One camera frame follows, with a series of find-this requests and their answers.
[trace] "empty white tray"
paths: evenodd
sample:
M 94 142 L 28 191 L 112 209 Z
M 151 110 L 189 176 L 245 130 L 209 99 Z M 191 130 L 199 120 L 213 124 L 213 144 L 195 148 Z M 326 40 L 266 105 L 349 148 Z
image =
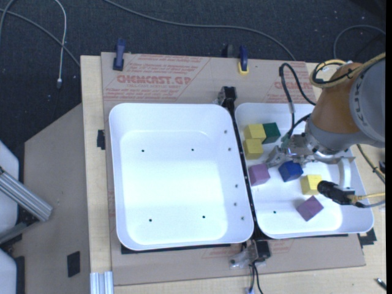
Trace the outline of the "empty white tray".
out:
M 312 105 L 296 104 L 296 120 L 309 114 Z M 248 124 L 265 124 L 276 122 L 283 136 L 290 129 L 291 116 L 287 104 L 252 104 L 238 106 L 235 112 L 236 121 L 244 140 L 243 130 Z M 294 134 L 304 132 L 305 123 L 302 122 Z M 275 143 L 263 145 L 264 153 L 258 160 L 247 160 L 248 168 L 267 160 L 268 154 L 276 146 L 280 146 L 278 139 Z M 352 156 L 351 151 L 340 153 L 339 156 Z M 339 169 L 337 165 L 327 165 L 321 162 L 307 164 L 303 168 L 305 175 L 321 175 L 323 180 L 339 184 Z M 352 185 L 357 195 L 365 195 L 355 161 L 351 163 Z M 262 185 L 252 187 L 257 223 L 261 231 L 271 238 L 295 238 L 302 236 L 333 235 L 346 233 L 363 233 L 373 227 L 373 213 L 371 208 L 357 208 L 351 205 L 341 206 L 321 194 L 316 195 L 323 205 L 321 212 L 309 221 L 305 221 L 296 207 L 310 197 L 303 195 L 300 178 L 283 182 L 278 167 L 268 170 L 271 178 Z
M 109 126 L 124 246 L 142 251 L 250 238 L 254 222 L 226 109 L 119 104 Z

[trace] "blue clamp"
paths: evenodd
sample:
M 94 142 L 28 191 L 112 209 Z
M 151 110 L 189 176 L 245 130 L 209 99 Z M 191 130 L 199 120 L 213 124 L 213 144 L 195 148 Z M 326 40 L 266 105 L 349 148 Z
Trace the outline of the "blue clamp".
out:
M 124 52 L 125 52 L 126 41 L 125 39 L 119 38 L 115 47 L 116 57 L 113 62 L 113 70 L 122 71 L 124 68 Z
M 249 66 L 247 65 L 247 49 L 245 46 L 239 47 L 239 58 L 238 70 L 241 75 L 249 73 Z

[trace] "wooden table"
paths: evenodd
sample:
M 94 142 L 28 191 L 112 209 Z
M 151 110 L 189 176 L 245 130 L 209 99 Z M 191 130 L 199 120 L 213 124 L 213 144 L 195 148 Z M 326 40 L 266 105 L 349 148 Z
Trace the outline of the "wooden table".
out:
M 315 64 L 307 64 L 311 70 Z M 100 56 L 81 57 L 81 86 L 85 133 L 86 188 L 88 199 L 89 249 L 92 273 L 111 271 L 105 152 L 96 146 L 97 131 L 104 128 Z M 365 146 L 378 162 L 384 149 Z M 385 190 L 368 164 L 353 147 L 356 163 L 368 194 Z M 261 275 L 265 294 L 274 293 L 384 293 L 376 278 L 386 280 L 385 209 L 374 208 L 377 241 L 363 248 L 366 266 L 294 273 Z M 250 277 L 229 277 L 197 281 L 116 286 L 115 293 L 244 293 Z

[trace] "purple block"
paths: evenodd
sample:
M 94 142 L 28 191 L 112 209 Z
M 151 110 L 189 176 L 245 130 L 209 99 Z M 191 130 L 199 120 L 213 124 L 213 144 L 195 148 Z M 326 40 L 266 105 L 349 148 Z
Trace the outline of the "purple block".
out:
M 248 172 L 252 186 L 264 184 L 270 179 L 266 164 L 253 165 L 248 169 Z
M 304 172 L 300 164 L 294 161 L 286 161 L 279 168 L 279 173 L 282 176 L 284 182 L 293 181 L 298 179 Z
M 305 221 L 309 221 L 312 219 L 316 214 L 318 214 L 322 209 L 323 205 L 314 197 L 311 196 L 307 200 L 305 200 L 302 204 L 300 204 L 296 210 L 300 213 L 302 218 Z

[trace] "block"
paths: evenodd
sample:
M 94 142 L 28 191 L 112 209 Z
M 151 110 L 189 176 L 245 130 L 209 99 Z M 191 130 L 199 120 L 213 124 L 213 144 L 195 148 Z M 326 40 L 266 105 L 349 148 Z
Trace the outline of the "block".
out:
M 259 139 L 263 142 L 266 138 L 263 124 L 249 124 L 244 129 L 245 139 Z
M 296 210 L 300 213 L 300 215 L 302 216 L 302 218 L 304 218 L 305 221 L 309 221 L 323 208 L 323 205 L 320 204 L 320 202 L 314 196 L 311 196 L 302 204 L 300 204 L 296 208 Z
M 279 168 L 279 173 L 284 182 L 293 181 L 298 179 L 304 172 L 300 164 L 294 161 L 286 161 Z
M 317 190 L 317 185 L 322 180 L 323 179 L 321 175 L 317 175 L 317 174 L 310 174 L 301 178 L 302 194 L 317 195 L 319 193 L 319 191 Z
M 243 141 L 245 158 L 254 160 L 261 157 L 263 154 L 263 146 L 259 139 L 250 139 Z
M 266 138 L 263 141 L 263 144 L 271 144 L 277 141 L 277 139 L 281 136 L 279 129 L 275 122 L 273 123 L 264 123 L 263 124 Z
M 248 173 L 251 186 L 264 184 L 271 178 L 267 164 L 253 165 L 248 169 Z

